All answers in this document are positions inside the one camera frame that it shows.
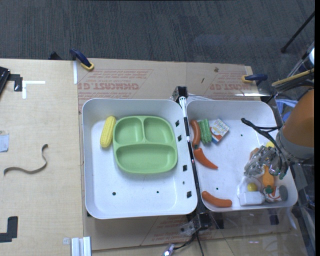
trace white sticker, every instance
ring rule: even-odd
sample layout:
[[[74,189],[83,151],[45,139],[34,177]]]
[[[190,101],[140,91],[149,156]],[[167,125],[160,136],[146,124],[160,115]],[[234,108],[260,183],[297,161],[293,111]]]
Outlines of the white sticker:
[[[0,131],[0,152],[7,152],[9,149],[9,134],[1,134]]]
[[[71,239],[69,237],[64,237],[62,244],[68,246],[68,245],[70,245],[70,240]]]

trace gray carpet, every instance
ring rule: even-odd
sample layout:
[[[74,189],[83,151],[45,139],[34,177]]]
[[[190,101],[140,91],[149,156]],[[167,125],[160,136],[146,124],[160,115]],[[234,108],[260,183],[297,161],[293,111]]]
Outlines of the gray carpet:
[[[0,1],[0,58],[230,63],[283,79],[315,38],[315,0]]]

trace small toy food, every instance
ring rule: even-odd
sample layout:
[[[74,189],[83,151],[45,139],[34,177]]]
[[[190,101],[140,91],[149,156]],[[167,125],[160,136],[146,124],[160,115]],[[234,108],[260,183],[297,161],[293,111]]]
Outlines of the small toy food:
[[[213,196],[207,191],[202,191],[202,198],[206,200],[208,203],[216,206],[216,207],[231,207],[232,201],[230,199],[221,199]]]
[[[241,206],[261,205],[265,202],[265,200],[265,195],[259,191],[247,191],[239,195],[239,202]]]
[[[201,141],[203,144],[207,144],[212,141],[212,136],[210,132],[210,125],[208,119],[203,119],[198,122],[200,126]]]
[[[258,191],[258,186],[256,183],[254,182],[250,182],[246,188],[248,189],[249,192],[253,192],[253,191]]]
[[[264,174],[262,175],[262,184],[266,188],[270,186],[273,188],[275,186],[275,177],[269,173],[269,167],[264,166]]]
[[[286,201],[288,199],[288,190],[284,185],[272,188],[272,192],[268,192],[267,188],[263,189],[265,200],[269,203]]]
[[[229,131],[230,127],[224,123],[221,119],[217,119],[213,122],[212,126],[210,126],[210,131],[212,134],[212,141],[214,143],[218,143],[222,140],[222,138]]]
[[[100,136],[101,147],[106,148],[111,144],[115,124],[116,118],[112,115],[105,120]]]
[[[199,147],[200,140],[201,140],[200,126],[197,120],[191,120],[190,124],[193,130],[192,147],[194,149],[197,149]]]
[[[206,158],[203,150],[201,147],[196,148],[193,151],[195,159],[199,161],[202,165],[211,168],[211,169],[218,169],[218,166],[216,166],[213,162],[211,162],[208,158]]]

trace black cable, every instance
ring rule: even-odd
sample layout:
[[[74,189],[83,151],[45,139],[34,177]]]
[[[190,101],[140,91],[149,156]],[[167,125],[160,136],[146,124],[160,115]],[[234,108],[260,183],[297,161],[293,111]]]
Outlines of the black cable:
[[[192,237],[191,237],[191,239],[190,239],[189,241],[186,241],[183,245],[181,245],[181,246],[179,246],[179,247],[174,247],[173,250],[178,250],[178,249],[180,249],[180,248],[182,248],[182,247],[185,247],[185,246],[190,245],[190,244],[195,240],[195,238],[197,239],[198,244],[199,244],[199,246],[200,246],[201,255],[202,255],[202,256],[205,256],[205,255],[204,255],[204,250],[203,250],[203,248],[202,248],[202,245],[201,245],[200,239],[199,239],[199,231],[193,233],[193,234],[192,234]]]
[[[281,126],[275,126],[275,127],[261,127],[261,126],[255,126],[252,122],[246,120],[245,118],[241,118],[241,121],[247,125],[250,126],[251,128],[253,128],[257,133],[261,134],[262,136],[266,137],[268,140],[270,140],[274,146],[276,147],[276,149],[279,152],[279,155],[282,155],[282,157],[280,157],[280,163],[279,163],[279,169],[281,170],[282,165],[283,165],[283,159],[285,159],[284,154],[282,153],[280,147],[278,146],[278,144],[276,143],[275,139],[269,134],[270,132],[281,128]]]
[[[182,248],[182,247],[185,247],[185,246],[190,245],[190,244],[193,242],[193,240],[195,240],[195,238],[197,237],[197,234],[196,234],[196,233],[193,233],[193,234],[192,234],[192,237],[191,237],[191,239],[190,239],[189,241],[186,241],[183,245],[181,245],[181,246],[179,246],[179,247],[174,247],[173,249],[174,249],[174,250],[178,250],[178,249],[180,249],[180,248]]]
[[[202,255],[202,256],[205,256],[205,255],[204,255],[204,250],[202,249],[202,245],[201,245],[201,243],[200,243],[200,239],[199,239],[198,234],[196,234],[196,239],[198,240],[198,244],[199,244],[199,246],[200,246],[201,255]]]
[[[282,47],[280,50],[282,53],[284,53],[287,49],[287,47],[292,43],[292,41],[299,35],[299,33],[304,29],[304,27],[311,21],[311,19],[315,16],[316,11],[313,11],[313,13],[310,15],[310,17],[302,24],[301,27],[294,33],[294,35],[290,38],[290,40],[285,44],[284,47]]]

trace green divided plate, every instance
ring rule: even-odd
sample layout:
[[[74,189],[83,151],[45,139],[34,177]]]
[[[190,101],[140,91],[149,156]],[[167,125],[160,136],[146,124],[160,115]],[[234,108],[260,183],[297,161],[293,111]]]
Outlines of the green divided plate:
[[[178,161],[174,131],[161,117],[127,116],[113,129],[113,152],[118,166],[129,173],[170,171]]]

